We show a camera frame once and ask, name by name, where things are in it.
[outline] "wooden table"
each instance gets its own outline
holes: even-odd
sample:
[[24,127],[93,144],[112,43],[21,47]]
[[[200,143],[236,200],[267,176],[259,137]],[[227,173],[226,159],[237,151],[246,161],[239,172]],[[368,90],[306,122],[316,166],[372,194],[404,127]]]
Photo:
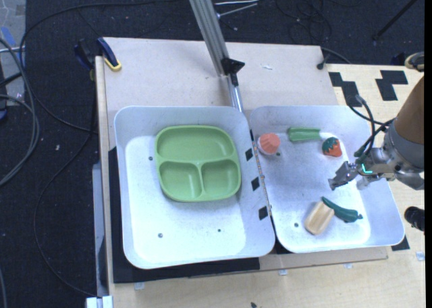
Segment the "wooden table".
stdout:
[[[107,289],[119,307],[425,307],[425,236],[405,222],[409,249],[373,247],[308,254],[268,254],[255,272],[146,282],[113,282],[108,151],[115,146],[113,117],[128,105],[230,105],[226,82],[216,76],[203,42],[106,38],[123,68],[96,60]],[[264,105],[345,105],[329,73],[356,83],[376,120],[393,118],[422,74],[405,67],[327,65],[319,47],[227,43],[246,62],[238,73],[246,116]],[[393,85],[397,101],[383,101],[375,79],[403,71],[408,84]],[[381,145],[378,137],[375,146]],[[390,182],[401,215],[425,208],[424,191]]]

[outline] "black bracket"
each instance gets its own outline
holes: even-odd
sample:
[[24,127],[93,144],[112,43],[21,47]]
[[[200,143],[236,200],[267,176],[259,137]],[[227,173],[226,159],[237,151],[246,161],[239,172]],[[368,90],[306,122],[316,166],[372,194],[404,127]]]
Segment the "black bracket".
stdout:
[[225,75],[229,75],[231,78],[231,83],[237,87],[238,86],[238,79],[237,79],[237,73],[244,67],[244,62],[236,61],[235,59],[231,58],[223,58],[221,60],[223,72]]

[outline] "green cucumber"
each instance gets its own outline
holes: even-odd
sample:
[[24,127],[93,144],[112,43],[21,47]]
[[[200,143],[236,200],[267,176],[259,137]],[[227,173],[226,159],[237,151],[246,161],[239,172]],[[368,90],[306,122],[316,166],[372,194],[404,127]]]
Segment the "green cucumber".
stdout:
[[352,223],[355,222],[357,219],[362,219],[363,216],[359,214],[355,209],[347,209],[340,207],[339,205],[336,205],[335,203],[332,203],[329,199],[326,199],[325,197],[321,197],[324,204],[326,206],[330,207],[331,209],[334,209],[335,216],[342,219],[346,223]]

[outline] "green divided dish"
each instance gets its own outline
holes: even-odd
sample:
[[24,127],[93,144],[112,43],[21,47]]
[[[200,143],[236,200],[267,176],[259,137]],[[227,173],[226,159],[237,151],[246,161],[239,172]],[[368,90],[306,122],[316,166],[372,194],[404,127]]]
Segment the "green divided dish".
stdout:
[[156,136],[162,191],[182,202],[216,201],[236,194],[240,162],[233,140],[214,126],[172,126]]

